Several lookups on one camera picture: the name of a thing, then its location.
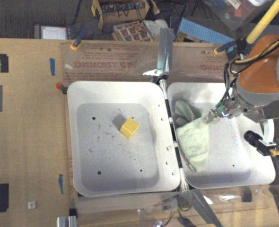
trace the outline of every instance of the yellow pole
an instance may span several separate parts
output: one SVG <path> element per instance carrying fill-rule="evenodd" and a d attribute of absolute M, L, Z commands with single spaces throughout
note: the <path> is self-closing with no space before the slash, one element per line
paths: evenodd
<path fill-rule="evenodd" d="M 264 31 L 268 24 L 274 19 L 279 12 L 279 0 L 275 0 L 269 10 L 265 13 L 262 19 L 258 22 L 252 32 L 248 35 L 246 41 L 249 44 L 253 44 L 258 36 Z"/>

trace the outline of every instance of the wooden surface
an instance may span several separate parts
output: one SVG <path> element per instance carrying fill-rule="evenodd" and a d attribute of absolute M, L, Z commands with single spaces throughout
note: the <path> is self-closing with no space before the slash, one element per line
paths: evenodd
<path fill-rule="evenodd" d="M 65 96 L 55 87 L 57 82 L 62 82 L 62 43 L 66 41 L 0 39 L 0 53 L 9 57 L 9 73 L 0 73 L 0 85 L 3 85 L 0 184 L 9 183 L 9 208 L 0 213 L 0 227 L 53 227 L 58 216 L 68 216 Z M 51 75 L 50 58 L 55 59 L 55 76 Z M 63 194 L 58 182 L 60 174 Z M 273 197 L 269 194 L 267 199 L 268 208 L 217 216 L 224 226 L 279 227 Z M 28 210 L 28 201 L 35 201 L 36 209 Z M 112 226 L 139 226 L 134 221 L 126 224 L 128 212 L 118 217 L 124 219 L 125 225 Z M 95 214 L 94 219 L 82 226 L 110 226 L 110 220 L 105 218 L 103 213 Z M 196 221 L 198 226 L 212 226 L 202 222 L 199 216 L 191 221 Z M 177 220 L 173 218 L 168 226 L 178 226 Z"/>

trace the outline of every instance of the small white square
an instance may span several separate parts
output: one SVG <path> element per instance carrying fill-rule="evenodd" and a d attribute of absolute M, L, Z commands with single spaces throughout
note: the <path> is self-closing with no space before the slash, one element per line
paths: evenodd
<path fill-rule="evenodd" d="M 29 209 L 29 210 L 35 209 L 35 201 L 28 202 L 28 209 Z"/>

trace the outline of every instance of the black corner marker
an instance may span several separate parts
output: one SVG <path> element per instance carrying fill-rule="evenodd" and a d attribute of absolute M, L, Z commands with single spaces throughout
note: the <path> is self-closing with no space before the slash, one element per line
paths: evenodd
<path fill-rule="evenodd" d="M 9 184 L 0 184 L 0 213 L 9 208 Z"/>
<path fill-rule="evenodd" d="M 9 72 L 9 59 L 6 54 L 0 54 L 0 72 L 8 73 Z"/>

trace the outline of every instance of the metal plate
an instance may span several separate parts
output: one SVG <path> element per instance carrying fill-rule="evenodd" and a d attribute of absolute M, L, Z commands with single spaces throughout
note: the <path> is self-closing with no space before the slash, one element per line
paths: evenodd
<path fill-rule="evenodd" d="M 173 120 L 177 100 L 187 102 L 196 116 L 206 115 L 222 98 L 223 83 L 173 83 L 168 87 L 168 98 Z M 205 171 L 194 173 L 183 166 L 188 183 L 200 189 L 242 185 L 270 184 L 275 178 L 271 157 L 264 157 L 244 140 L 244 133 L 252 130 L 263 135 L 258 123 L 240 115 L 223 118 L 209 125 L 209 158 Z"/>
<path fill-rule="evenodd" d="M 68 88 L 68 104 L 73 181 L 80 194 L 165 192 L 179 185 L 166 105 L 157 85 L 78 81 Z M 119 132 L 129 117 L 139 124 L 130 139 Z"/>

